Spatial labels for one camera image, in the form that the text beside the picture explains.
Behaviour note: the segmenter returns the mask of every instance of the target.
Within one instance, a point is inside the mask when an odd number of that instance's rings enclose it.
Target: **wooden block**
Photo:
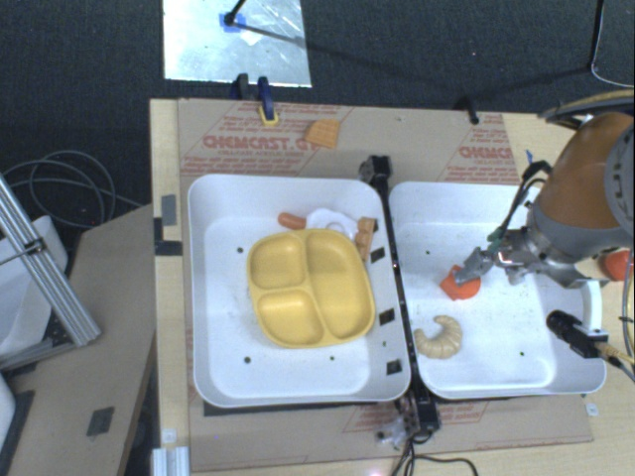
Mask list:
[[[305,141],[325,148],[335,148],[339,136],[339,121],[317,120],[305,133]]]
[[[373,242],[373,233],[375,232],[375,223],[375,219],[369,217],[361,217],[357,221],[355,245],[357,246],[362,261],[366,261],[370,254],[370,246]]]

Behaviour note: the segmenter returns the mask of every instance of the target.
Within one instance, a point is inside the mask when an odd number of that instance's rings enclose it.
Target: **table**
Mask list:
[[[186,106],[196,106],[196,102],[179,102],[174,100],[154,100],[151,103],[152,127],[152,164],[153,164],[153,210],[155,220],[159,221],[159,231],[165,242],[183,241],[182,207],[181,207],[181,169],[186,168],[180,151],[180,124],[184,125]],[[204,102],[205,114],[214,127],[218,128],[218,119],[228,114],[234,108],[232,102],[217,101]],[[287,110],[293,112],[298,108],[285,105],[282,114]],[[425,110],[356,108],[346,113],[346,127],[343,127],[348,140],[341,144],[341,153],[333,156],[332,160],[320,161],[313,156],[301,167],[303,176],[327,177],[341,167],[342,162],[358,165],[359,162],[349,150],[351,143],[364,143],[365,150],[373,151],[378,143],[376,137],[383,133],[386,136],[386,148],[393,158],[393,163],[401,167],[401,174],[413,171],[418,165],[417,154],[411,150],[398,150],[395,141],[408,133],[422,131],[422,126],[430,122],[435,127],[435,136],[441,143],[439,132],[443,131],[440,122],[446,121],[447,128],[463,125],[458,120],[467,121],[466,115],[457,116],[456,112],[440,112]],[[487,122],[487,116],[481,122]],[[494,115],[490,119],[502,118],[502,124],[509,139],[509,147],[516,165],[526,164],[527,151],[534,157],[540,157],[553,162],[564,144],[571,137],[571,131],[555,126],[549,126],[538,120],[535,115],[503,114]],[[432,146],[428,153],[434,154]],[[164,219],[164,208],[167,200],[175,205],[174,220],[169,224],[161,224]],[[157,295],[157,348],[160,386],[160,421],[162,428],[162,447],[174,449],[189,446],[195,440],[191,437],[191,421],[189,414],[188,391],[188,357],[187,331],[184,297],[184,259],[179,255],[162,253],[155,259],[156,266],[156,295]],[[617,320],[619,315],[619,296],[621,290],[611,285],[604,290],[604,301],[607,307],[604,311],[604,325],[613,335],[616,345],[621,344],[621,326]],[[586,397],[586,402],[595,404],[598,416],[590,418],[590,426],[594,437],[592,443],[567,444],[561,446],[535,446],[523,449],[498,449],[460,453],[467,456],[478,467],[481,474],[571,474],[591,475],[598,470],[602,474],[621,474],[629,466],[629,449],[631,435],[635,432],[635,408],[633,398],[635,389],[628,379],[619,371],[609,368],[605,386],[596,394]],[[230,428],[228,420],[224,420],[225,427]],[[285,467],[269,467],[241,469],[237,471],[219,471],[203,474],[245,474],[245,475],[294,475],[305,476],[335,475],[335,474],[389,474],[394,465],[394,458],[366,459],[349,462],[335,462],[306,465],[287,465]],[[427,462],[419,462],[417,474],[454,474],[454,467],[438,466]]]

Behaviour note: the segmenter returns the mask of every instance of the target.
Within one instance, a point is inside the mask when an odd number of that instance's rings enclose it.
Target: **yellow divided plate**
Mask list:
[[[305,229],[258,241],[247,259],[260,327],[284,347],[322,347],[364,335],[375,300],[355,245],[330,229]]]

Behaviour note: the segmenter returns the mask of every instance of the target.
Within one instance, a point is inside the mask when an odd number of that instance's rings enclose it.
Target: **gray carpet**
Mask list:
[[[598,58],[628,83],[634,2],[607,0]],[[314,88],[278,100],[537,112],[611,89],[586,69],[595,0],[302,4]],[[163,80],[162,0],[0,0],[0,171],[78,149],[146,202],[148,100],[180,96],[228,87]]]

